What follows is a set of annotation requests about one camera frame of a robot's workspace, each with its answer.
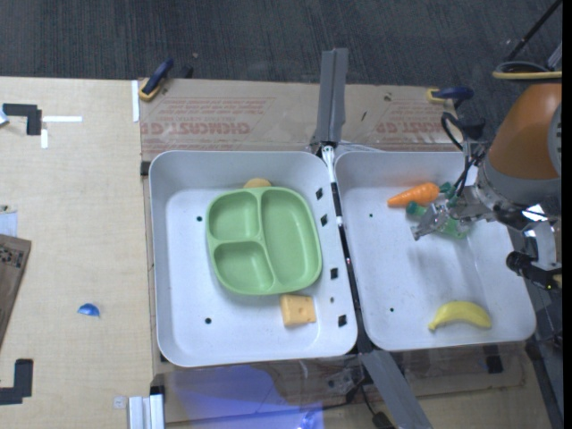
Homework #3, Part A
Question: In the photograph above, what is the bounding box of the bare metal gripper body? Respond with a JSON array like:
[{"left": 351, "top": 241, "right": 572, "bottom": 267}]
[{"left": 445, "top": 184, "right": 498, "bottom": 228}]

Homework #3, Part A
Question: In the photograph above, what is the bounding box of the green toy vegetable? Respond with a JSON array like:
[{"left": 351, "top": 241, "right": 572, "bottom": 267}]
[{"left": 405, "top": 200, "right": 470, "bottom": 241}]

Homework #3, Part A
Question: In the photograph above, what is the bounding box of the orange carrot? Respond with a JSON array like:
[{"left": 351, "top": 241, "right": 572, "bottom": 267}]
[{"left": 386, "top": 181, "right": 453, "bottom": 209}]

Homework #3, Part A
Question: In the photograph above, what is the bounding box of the white plastic tray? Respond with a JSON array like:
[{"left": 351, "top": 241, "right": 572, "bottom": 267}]
[
  {"left": 333, "top": 150, "right": 538, "bottom": 353},
  {"left": 147, "top": 149, "right": 359, "bottom": 369}
]

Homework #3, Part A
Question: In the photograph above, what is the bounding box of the yellow banana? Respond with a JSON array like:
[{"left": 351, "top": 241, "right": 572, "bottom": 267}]
[{"left": 427, "top": 300, "right": 493, "bottom": 332}]

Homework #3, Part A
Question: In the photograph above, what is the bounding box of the green divided plate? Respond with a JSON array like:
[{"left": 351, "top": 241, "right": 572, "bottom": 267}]
[{"left": 205, "top": 186, "right": 324, "bottom": 297}]

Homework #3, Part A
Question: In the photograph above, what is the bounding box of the yellow cheese wedge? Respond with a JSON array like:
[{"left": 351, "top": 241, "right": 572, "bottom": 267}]
[{"left": 279, "top": 293, "right": 318, "bottom": 328}]

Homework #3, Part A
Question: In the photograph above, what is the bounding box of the brown cardboard board red print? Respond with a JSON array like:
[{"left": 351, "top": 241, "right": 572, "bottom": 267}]
[{"left": 138, "top": 77, "right": 539, "bottom": 425}]

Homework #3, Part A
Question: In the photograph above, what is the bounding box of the brown cardboard packet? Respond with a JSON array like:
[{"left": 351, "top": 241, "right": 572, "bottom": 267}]
[{"left": 0, "top": 233, "right": 33, "bottom": 349}]

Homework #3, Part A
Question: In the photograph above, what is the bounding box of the black cylinder on white bracket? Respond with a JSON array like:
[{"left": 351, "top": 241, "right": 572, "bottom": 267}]
[{"left": 505, "top": 219, "right": 563, "bottom": 290}]

